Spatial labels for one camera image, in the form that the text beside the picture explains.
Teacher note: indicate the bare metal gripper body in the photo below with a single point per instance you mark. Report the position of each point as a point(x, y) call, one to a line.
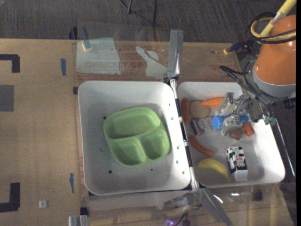
point(257, 110)

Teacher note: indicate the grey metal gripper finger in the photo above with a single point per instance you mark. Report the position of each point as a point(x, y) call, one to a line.
point(229, 107)
point(230, 125)

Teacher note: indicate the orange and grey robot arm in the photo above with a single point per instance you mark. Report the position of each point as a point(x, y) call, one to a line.
point(277, 55)

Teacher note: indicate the brown doughnut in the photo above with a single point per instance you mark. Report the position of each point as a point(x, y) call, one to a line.
point(236, 133)

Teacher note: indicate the blue bottle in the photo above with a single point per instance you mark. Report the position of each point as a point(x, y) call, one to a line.
point(217, 122)

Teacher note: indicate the small orange carrot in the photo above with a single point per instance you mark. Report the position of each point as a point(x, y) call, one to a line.
point(248, 129)

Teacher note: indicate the red and white packet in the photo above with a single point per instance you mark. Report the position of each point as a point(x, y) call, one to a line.
point(203, 125)

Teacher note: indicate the tan round bread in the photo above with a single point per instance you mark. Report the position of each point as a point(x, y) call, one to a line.
point(199, 109)

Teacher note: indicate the red sausage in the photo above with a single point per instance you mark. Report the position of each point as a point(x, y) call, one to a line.
point(200, 147)
point(185, 110)

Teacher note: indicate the cow print milk carton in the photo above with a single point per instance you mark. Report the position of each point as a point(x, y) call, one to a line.
point(237, 162)

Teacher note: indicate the yellow banana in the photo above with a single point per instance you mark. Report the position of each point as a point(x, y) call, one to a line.
point(215, 166)

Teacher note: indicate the white plastic tray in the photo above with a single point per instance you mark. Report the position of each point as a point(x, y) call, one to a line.
point(263, 154)
point(94, 126)

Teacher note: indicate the green divided plate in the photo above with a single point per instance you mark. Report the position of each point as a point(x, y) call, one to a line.
point(131, 140)

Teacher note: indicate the small white square block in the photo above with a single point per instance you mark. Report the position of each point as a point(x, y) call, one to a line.
point(43, 204)

